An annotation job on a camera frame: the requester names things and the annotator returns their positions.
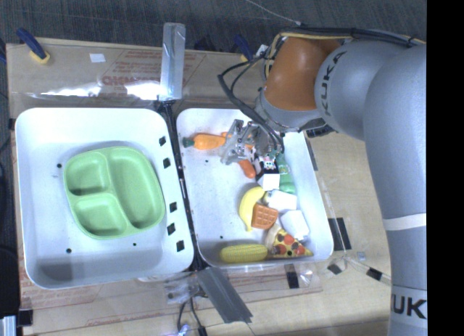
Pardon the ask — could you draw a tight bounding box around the white bottle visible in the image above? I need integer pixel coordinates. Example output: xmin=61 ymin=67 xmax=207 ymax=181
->
xmin=279 ymin=209 xmax=311 ymax=242

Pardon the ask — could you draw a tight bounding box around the green divided plate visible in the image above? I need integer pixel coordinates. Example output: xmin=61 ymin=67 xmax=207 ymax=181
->
xmin=63 ymin=146 xmax=167 ymax=240

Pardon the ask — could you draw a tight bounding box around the white plastic tray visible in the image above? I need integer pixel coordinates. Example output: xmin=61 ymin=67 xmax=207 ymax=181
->
xmin=175 ymin=107 xmax=335 ymax=269
xmin=14 ymin=107 xmax=195 ymax=290

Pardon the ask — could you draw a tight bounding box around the yellow corn cob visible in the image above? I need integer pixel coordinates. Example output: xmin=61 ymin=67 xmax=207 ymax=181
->
xmin=219 ymin=243 xmax=269 ymax=264

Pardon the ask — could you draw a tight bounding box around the pizza slice with red toppings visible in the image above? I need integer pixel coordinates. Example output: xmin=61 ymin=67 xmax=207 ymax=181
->
xmin=269 ymin=229 xmax=315 ymax=259

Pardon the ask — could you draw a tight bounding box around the orange waffle biscuit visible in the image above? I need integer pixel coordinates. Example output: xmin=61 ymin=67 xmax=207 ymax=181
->
xmin=250 ymin=202 xmax=280 ymax=230

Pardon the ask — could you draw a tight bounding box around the green bottle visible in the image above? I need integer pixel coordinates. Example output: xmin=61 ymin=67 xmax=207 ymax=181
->
xmin=278 ymin=171 xmax=297 ymax=195

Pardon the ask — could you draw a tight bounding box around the orange carrot with green top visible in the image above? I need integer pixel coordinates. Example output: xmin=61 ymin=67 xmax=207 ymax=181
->
xmin=182 ymin=132 xmax=228 ymax=152

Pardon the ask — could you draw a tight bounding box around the orange sausage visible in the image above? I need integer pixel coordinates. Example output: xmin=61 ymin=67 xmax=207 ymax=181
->
xmin=237 ymin=158 xmax=257 ymax=179

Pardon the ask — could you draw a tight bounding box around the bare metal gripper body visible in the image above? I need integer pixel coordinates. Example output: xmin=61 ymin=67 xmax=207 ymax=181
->
xmin=240 ymin=122 xmax=286 ymax=159

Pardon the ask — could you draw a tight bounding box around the small white carton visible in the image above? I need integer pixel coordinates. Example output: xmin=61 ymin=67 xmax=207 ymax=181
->
xmin=256 ymin=173 xmax=281 ymax=192

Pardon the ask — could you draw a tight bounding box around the black and white cow carton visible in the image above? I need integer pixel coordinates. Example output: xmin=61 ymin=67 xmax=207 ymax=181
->
xmin=253 ymin=152 xmax=281 ymax=176

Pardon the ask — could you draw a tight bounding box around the brown cardboard board, red print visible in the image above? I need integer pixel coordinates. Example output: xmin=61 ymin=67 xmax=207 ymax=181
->
xmin=5 ymin=36 xmax=324 ymax=328

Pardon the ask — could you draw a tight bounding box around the yellow banana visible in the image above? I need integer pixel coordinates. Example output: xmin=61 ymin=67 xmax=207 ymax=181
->
xmin=239 ymin=186 xmax=268 ymax=233

